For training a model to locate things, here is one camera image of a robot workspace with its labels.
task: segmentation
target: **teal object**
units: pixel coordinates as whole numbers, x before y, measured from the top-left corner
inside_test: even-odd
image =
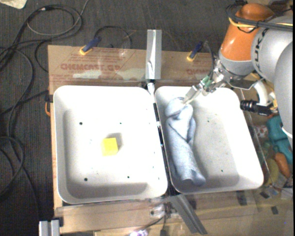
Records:
[[[293,163],[293,152],[287,135],[282,131],[282,120],[280,116],[274,116],[266,122],[268,136],[275,152],[285,155],[288,164]]]

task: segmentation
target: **yellow sponge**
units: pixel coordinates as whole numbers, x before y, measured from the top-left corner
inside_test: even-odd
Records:
[[[101,146],[103,156],[116,155],[118,152],[118,145],[115,137],[103,139]]]

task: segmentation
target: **gray cloth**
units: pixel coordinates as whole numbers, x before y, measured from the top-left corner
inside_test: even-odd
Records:
[[[184,105],[183,98],[172,99],[165,109],[167,144],[171,153],[170,164],[175,169],[175,177],[181,181],[191,180],[196,186],[205,184],[192,151],[196,122],[193,108]]]

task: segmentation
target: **blue and yellow clamp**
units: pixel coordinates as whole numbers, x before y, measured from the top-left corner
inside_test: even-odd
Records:
[[[191,51],[188,56],[187,56],[187,60],[188,61],[194,61],[194,59],[196,58],[197,52],[200,51],[203,47],[203,42],[200,41],[196,47],[193,49],[193,51]]]
[[[93,47],[95,47],[99,42],[100,42],[100,38],[99,37],[95,37],[87,45],[85,45],[85,46],[83,46],[83,47],[80,48],[80,54],[82,54],[83,56],[85,56],[91,50],[93,50]]]

